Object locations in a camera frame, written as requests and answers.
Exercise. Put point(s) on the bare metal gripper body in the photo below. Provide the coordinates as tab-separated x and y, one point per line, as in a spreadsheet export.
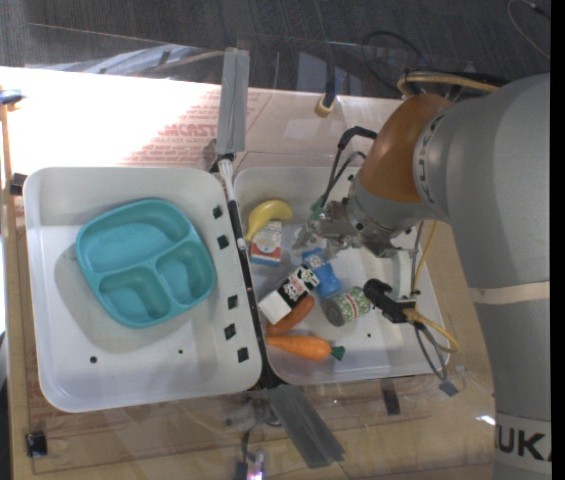
349	225

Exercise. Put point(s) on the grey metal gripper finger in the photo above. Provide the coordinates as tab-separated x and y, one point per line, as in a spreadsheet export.
303	239
333	248

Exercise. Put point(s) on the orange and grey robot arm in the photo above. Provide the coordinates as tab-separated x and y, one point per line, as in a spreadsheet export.
502	178

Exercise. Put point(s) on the blue bottle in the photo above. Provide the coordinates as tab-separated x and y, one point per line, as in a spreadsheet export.
326	275

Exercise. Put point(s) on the white and red carton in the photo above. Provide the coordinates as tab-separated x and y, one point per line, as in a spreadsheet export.
266	245

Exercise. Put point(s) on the yellow banana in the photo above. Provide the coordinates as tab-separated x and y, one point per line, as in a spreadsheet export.
268	211

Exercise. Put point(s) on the black and white cow carton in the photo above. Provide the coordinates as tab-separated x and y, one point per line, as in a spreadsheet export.
289	290

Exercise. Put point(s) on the green can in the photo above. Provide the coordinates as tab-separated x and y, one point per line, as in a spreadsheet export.
349	305

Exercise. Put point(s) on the orange-brown sausage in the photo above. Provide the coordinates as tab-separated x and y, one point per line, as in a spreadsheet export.
294	318

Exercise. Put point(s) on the orange carrot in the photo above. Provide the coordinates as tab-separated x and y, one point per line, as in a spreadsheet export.
302	346

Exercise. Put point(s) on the white plastic tray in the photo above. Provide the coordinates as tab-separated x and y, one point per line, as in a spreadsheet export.
387	348
127	378

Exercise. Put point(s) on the brown cardboard board red print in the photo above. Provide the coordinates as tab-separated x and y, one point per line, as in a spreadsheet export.
287	123

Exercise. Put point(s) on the blue divided plate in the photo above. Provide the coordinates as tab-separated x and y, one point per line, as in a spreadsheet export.
144	263

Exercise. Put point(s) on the black cylinder on white bracket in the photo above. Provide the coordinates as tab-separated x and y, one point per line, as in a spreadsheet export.
387	300

